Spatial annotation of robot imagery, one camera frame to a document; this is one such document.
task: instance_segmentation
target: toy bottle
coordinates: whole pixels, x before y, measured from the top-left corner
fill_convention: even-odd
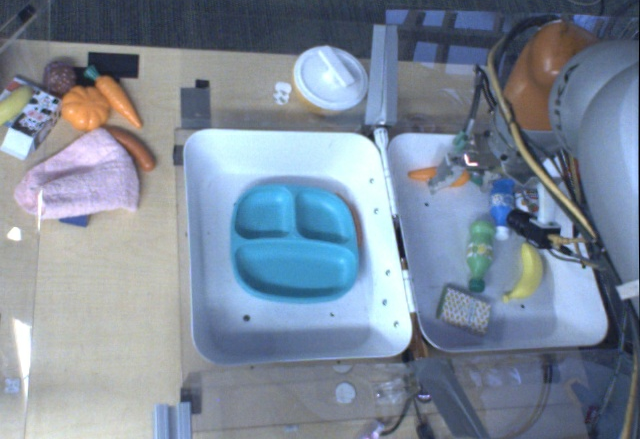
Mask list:
[[[467,265],[471,270],[469,290],[480,293],[484,291],[484,274],[493,262],[493,237],[496,228],[486,220],[476,220],[469,228],[470,237],[467,245]]]
[[[496,239],[507,240],[509,238],[509,227],[507,226],[507,215],[513,210],[515,182],[509,178],[501,178],[493,182],[491,187],[491,216],[496,224]]]

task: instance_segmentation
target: round container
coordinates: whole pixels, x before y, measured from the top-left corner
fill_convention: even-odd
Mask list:
[[[331,46],[305,51],[293,67],[293,92],[313,112],[333,115],[355,107],[369,78],[350,53]]]

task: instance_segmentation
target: folded towel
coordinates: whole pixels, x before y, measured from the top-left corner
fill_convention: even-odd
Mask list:
[[[57,155],[31,169],[14,197],[28,213],[59,219],[100,211],[138,208],[140,182],[133,160],[109,132],[85,133]]]

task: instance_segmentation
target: white lid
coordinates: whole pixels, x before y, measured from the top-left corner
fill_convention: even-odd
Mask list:
[[[497,226],[496,227],[496,240],[508,240],[509,239],[509,228],[507,226]]]
[[[293,79],[310,103],[336,111],[360,103],[369,85],[367,72],[358,59],[331,46],[317,46],[300,55]]]

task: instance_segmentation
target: green bottle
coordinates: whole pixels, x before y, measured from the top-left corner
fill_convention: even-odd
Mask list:
[[[469,228],[470,238],[467,245],[467,265],[471,270],[469,290],[484,291],[484,274],[493,261],[493,238],[496,228],[486,220],[476,220]]]

